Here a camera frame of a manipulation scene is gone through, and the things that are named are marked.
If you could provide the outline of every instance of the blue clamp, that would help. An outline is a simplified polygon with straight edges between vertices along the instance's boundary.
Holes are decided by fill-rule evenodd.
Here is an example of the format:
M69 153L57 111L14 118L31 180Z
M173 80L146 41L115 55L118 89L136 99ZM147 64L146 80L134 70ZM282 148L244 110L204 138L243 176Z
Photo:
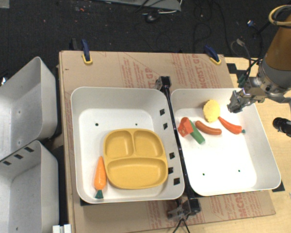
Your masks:
M91 55L89 54L87 41L85 39L82 39L81 44L82 44L82 50L84 52L84 54L82 55L83 61L85 64L90 65L93 63L93 60L92 60Z
M214 63L217 64L217 65L221 64L221 60L219 59L219 57L218 57L216 51L215 51L212 47L210 47L210 46L208 46L208 45L206 44L206 45L204 46L204 51L205 51L205 53L210 57L210 60L211 60L212 62L214 62Z

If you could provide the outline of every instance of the black computer mouse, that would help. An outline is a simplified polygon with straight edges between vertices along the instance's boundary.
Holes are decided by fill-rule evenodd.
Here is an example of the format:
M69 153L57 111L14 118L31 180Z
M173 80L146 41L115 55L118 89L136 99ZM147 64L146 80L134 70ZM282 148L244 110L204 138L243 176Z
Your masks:
M152 10L145 16L145 21L147 23L156 22L160 19L161 15L158 10Z

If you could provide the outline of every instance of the cardboard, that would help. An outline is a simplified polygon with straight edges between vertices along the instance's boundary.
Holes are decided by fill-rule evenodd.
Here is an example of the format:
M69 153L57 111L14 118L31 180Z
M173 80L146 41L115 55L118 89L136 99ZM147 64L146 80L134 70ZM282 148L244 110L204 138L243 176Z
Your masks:
M81 86L153 88L159 76L170 76L171 89L232 88L225 58L215 65L205 54L90 52L86 65L81 51L60 52L60 82L65 139L68 215L72 231L129 233L172 228L168 219L175 201L82 205L76 190L70 96ZM275 214L268 191L199 198L201 212L187 224L201 224Z

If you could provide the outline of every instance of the yellow plate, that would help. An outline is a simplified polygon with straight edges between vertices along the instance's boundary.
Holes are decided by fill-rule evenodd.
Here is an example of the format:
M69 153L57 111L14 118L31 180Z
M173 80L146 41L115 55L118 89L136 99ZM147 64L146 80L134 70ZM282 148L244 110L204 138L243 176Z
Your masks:
M104 140L103 154L108 180L115 187L145 189L158 186L167 179L165 149L153 131L112 131Z

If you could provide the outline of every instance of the yellow sponge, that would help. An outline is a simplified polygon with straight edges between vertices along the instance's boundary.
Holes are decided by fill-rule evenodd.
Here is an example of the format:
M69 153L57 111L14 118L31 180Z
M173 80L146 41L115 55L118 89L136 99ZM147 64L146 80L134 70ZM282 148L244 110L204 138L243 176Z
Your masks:
M220 116L220 105L216 100L208 100L203 107L203 112L207 122L214 122Z

